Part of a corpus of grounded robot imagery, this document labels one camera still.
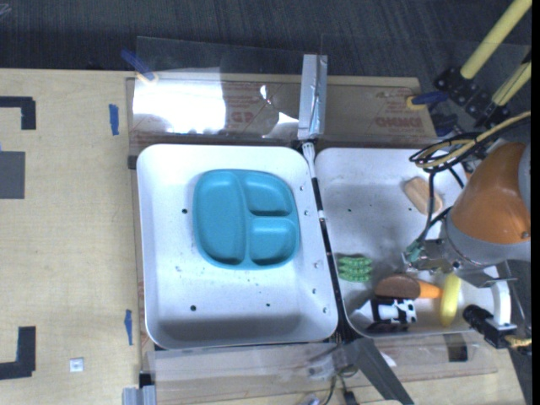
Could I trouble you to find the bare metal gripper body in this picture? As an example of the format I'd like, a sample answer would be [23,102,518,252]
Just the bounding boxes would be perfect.
[404,238,462,275]

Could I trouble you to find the orange carrot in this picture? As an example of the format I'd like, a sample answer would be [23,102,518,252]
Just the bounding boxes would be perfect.
[417,280,444,300]

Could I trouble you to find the yellow banana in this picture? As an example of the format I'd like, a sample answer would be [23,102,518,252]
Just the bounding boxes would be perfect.
[439,272,462,328]

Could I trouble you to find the brown bread slice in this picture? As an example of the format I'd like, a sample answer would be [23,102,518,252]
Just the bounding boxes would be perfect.
[374,273,422,300]

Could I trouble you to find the tan bread roll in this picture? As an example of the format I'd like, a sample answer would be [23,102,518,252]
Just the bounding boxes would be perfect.
[402,176,444,216]

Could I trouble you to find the black and white cow-print carton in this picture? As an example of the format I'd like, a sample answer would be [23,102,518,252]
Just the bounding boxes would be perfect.
[370,296,419,326]

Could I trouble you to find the green pea pods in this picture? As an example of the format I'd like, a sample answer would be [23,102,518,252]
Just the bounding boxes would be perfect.
[337,255,375,284]

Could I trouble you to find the white plastic tray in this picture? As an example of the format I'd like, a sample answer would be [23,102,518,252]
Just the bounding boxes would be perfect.
[314,147,510,339]
[135,143,340,350]

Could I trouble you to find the blue divided plate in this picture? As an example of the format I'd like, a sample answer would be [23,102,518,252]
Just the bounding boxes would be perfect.
[192,169,301,270]

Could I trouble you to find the black cylinder on white bracket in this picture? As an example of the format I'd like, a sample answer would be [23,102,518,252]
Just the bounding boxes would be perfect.
[462,283,519,349]

